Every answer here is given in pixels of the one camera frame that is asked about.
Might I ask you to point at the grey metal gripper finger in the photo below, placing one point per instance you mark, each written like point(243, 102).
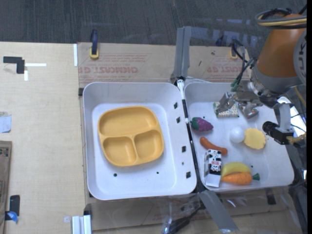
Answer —
point(248, 110)
point(225, 102)

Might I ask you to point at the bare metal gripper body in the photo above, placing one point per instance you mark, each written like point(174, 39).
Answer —
point(247, 94)

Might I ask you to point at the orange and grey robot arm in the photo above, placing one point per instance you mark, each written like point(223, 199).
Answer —
point(278, 55)

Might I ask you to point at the white patterned packet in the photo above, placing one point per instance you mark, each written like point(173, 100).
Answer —
point(230, 112)

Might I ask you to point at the white ball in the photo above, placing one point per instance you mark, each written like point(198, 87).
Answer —
point(237, 135)

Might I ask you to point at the yellow round biscuit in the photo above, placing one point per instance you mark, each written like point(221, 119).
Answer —
point(255, 138)

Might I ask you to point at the orange sausage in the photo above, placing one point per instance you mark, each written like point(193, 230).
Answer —
point(210, 145)

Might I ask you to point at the yellow banana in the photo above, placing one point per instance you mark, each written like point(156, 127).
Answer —
point(234, 167)

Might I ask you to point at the white plastic tray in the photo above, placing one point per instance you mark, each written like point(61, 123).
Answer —
point(146, 94)
point(273, 164)

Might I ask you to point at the white carton with cow print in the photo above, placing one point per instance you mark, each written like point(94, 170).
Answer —
point(214, 166)

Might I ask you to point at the orange carrot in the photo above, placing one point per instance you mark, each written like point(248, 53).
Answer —
point(237, 178)

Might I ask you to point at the brown cardboard board red print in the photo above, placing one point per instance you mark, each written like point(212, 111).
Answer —
point(136, 64)

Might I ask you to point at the yellow divided plate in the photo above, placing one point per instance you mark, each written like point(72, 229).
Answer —
point(129, 121)

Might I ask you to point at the white paper cup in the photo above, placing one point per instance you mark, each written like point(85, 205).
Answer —
point(5, 123)

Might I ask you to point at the brown cardboard box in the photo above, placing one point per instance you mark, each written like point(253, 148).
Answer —
point(4, 179)

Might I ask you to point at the black cylinder on white bracket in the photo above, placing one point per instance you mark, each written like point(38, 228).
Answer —
point(280, 133)

